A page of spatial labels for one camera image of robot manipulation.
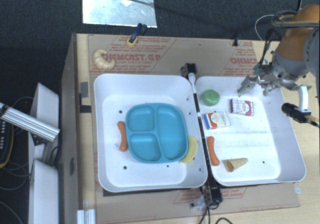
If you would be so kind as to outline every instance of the small box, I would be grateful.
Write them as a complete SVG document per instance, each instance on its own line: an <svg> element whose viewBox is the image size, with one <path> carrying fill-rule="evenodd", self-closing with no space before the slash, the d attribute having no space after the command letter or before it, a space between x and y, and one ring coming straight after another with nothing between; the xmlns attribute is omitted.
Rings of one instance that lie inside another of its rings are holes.
<svg viewBox="0 0 320 224"><path fill-rule="evenodd" d="M231 113L245 116L253 116L254 103L248 100L240 100L238 98L231 99Z"/></svg>
<svg viewBox="0 0 320 224"><path fill-rule="evenodd" d="M205 114L204 120L207 129L217 129L230 126L230 121L225 111Z"/></svg>

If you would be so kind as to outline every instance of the white tray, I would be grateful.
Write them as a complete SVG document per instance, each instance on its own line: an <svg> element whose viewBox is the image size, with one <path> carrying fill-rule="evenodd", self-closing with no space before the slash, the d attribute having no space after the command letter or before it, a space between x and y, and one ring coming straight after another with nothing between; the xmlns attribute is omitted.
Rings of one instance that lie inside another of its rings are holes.
<svg viewBox="0 0 320 224"><path fill-rule="evenodd" d="M190 83L180 76L102 74L94 82L98 176L111 192L200 187L207 167ZM129 150L121 152L117 122L138 104L167 103L178 107L188 135L198 141L195 160L189 163L143 163Z"/></svg>
<svg viewBox="0 0 320 224"><path fill-rule="evenodd" d="M263 96L263 90L256 85L240 99L254 102L254 116L240 116L230 113L230 100L237 98L237 89L243 77L200 77L196 81L201 114L213 111L227 111L230 127L207 130L206 136L213 136L214 148L220 160L219 166L212 166L213 176L222 185L239 186L264 183L295 182L305 176L305 164L289 117L282 111L284 99L281 90ZM202 103L201 95L212 89L220 94L215 106ZM227 172L224 160L247 158L248 162Z"/></svg>

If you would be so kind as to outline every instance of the blue divided plate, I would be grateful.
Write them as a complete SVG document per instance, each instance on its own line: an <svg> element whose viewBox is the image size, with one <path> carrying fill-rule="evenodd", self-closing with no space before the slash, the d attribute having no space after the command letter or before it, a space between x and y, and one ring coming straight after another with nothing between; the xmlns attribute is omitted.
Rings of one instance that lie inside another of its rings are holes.
<svg viewBox="0 0 320 224"><path fill-rule="evenodd" d="M125 117L128 147L146 163L174 162L188 151L188 134L181 111L169 104L142 104Z"/></svg>

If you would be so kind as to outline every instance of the green ball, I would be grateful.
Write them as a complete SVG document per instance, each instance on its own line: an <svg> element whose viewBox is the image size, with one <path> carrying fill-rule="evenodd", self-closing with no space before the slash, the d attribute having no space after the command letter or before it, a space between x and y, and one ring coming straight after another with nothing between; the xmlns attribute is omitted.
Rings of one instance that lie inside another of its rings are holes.
<svg viewBox="0 0 320 224"><path fill-rule="evenodd" d="M219 102L220 95L214 90L206 90L202 95L202 99L207 106L214 106Z"/></svg>

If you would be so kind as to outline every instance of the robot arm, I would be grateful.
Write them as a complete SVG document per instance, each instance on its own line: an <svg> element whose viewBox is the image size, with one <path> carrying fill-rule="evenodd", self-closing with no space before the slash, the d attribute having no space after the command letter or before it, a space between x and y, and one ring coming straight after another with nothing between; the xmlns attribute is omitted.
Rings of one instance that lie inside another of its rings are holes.
<svg viewBox="0 0 320 224"><path fill-rule="evenodd" d="M263 89L267 96L272 90L285 87L299 93L299 107L286 103L282 110L298 122L310 121L311 112L308 110L308 89L311 86L299 86L296 80L311 72L316 77L317 96L319 100L319 5L309 5L293 15L292 12L282 12L275 15L273 24L278 27L287 28L278 48L273 53L272 62L263 65L262 59L255 68L254 76L247 76L238 89L241 96L249 92L256 84Z"/></svg>

